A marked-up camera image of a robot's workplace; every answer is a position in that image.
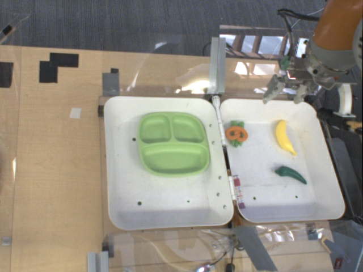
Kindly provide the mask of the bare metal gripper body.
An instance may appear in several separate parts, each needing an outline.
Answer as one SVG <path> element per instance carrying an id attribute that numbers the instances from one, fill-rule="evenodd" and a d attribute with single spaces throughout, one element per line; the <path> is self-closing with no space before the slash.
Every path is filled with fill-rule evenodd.
<path id="1" fill-rule="evenodd" d="M 288 87 L 297 91 L 303 86 L 306 93 L 311 93 L 319 87 L 331 90 L 342 75 L 349 73 L 349 69 L 328 67 L 314 56 L 285 56 L 285 72 Z"/>

